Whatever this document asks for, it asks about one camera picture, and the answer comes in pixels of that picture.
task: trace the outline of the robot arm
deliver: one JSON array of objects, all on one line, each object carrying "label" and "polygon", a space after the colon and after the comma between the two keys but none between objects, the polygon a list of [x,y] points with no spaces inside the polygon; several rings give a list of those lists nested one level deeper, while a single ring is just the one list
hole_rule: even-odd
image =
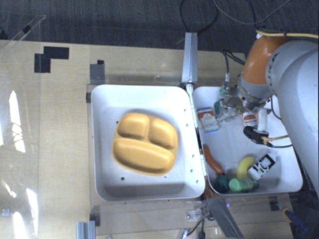
[{"label": "robot arm", "polygon": [[256,40],[238,80],[238,96],[244,108],[256,111],[272,94],[319,195],[317,43],[266,36]]}]

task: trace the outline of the yellow banana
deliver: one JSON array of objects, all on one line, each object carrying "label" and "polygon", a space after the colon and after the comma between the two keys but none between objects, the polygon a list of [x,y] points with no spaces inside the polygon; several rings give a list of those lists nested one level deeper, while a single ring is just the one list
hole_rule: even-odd
[{"label": "yellow banana", "polygon": [[254,163],[255,158],[252,156],[244,157],[237,166],[237,173],[236,176],[238,179],[245,179],[247,175],[247,170],[252,166]]}]

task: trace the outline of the yellow plate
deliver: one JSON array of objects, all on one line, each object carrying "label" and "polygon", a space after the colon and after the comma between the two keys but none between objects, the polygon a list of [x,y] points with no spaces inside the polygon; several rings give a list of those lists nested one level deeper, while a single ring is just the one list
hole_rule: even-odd
[{"label": "yellow plate", "polygon": [[177,143],[176,130],[170,123],[147,114],[128,113],[116,127],[112,157],[131,171],[160,176],[174,166]]}]

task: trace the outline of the dark floor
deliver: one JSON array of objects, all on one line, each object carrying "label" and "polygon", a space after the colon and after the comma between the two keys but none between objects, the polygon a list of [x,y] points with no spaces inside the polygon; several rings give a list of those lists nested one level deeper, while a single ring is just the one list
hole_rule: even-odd
[{"label": "dark floor", "polygon": [[[286,0],[249,0],[257,20]],[[45,14],[41,39],[52,42],[108,44],[182,49],[184,29],[179,15],[181,0],[0,0],[0,26],[13,35],[21,15]],[[233,17],[253,22],[245,0],[216,0]],[[190,31],[198,31],[216,14],[205,0],[188,0],[183,15]],[[318,33],[319,0],[291,0],[258,27],[279,31]],[[199,50],[223,48],[247,54],[255,38],[255,26],[237,23],[218,13],[215,23],[198,41]]]}]

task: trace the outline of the sausage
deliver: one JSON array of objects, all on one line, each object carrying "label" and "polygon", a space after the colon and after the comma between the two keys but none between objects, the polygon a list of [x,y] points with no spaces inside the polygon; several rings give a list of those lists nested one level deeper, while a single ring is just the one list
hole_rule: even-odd
[{"label": "sausage", "polygon": [[206,159],[207,164],[213,169],[217,174],[223,174],[223,168],[215,161],[215,159],[211,156],[210,150],[207,145],[203,146],[203,152]]}]

